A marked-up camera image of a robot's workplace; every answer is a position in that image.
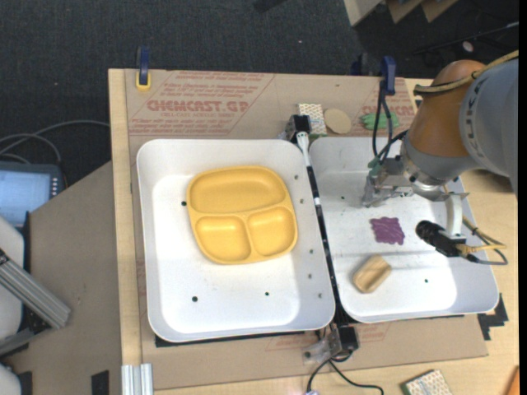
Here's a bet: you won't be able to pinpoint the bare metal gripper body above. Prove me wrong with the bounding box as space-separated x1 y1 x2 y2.
368 157 449 202

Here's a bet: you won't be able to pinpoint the orange object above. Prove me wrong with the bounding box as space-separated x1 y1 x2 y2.
503 366 520 395

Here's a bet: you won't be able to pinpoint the yellow divided plate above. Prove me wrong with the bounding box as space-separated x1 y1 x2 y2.
185 165 299 266

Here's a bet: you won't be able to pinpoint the white plastic tray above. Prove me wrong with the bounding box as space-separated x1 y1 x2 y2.
135 137 337 344
307 136 501 324

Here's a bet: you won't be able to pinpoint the tan round biscuit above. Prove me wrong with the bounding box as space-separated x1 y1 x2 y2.
323 108 352 135

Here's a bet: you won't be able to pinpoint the tan bread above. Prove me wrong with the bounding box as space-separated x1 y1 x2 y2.
352 254 393 295

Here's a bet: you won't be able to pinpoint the green leafy vegetable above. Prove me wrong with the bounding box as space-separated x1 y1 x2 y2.
358 112 400 132

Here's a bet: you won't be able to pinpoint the brown cardboard board, red print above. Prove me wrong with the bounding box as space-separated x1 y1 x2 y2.
123 68 490 391

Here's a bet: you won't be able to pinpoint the green-edged patterned packet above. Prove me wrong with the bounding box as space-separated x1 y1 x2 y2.
399 369 449 395

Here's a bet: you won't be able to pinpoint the white patterned packet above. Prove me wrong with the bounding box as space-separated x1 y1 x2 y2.
296 102 329 136

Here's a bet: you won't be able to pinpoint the black cylinder on white bracket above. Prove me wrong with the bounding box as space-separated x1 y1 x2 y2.
414 191 470 258

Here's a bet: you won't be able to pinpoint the purple grapes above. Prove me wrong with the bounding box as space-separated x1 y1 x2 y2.
369 216 406 246

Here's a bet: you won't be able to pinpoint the thin black and white rod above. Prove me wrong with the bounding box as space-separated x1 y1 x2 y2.
296 132 343 329

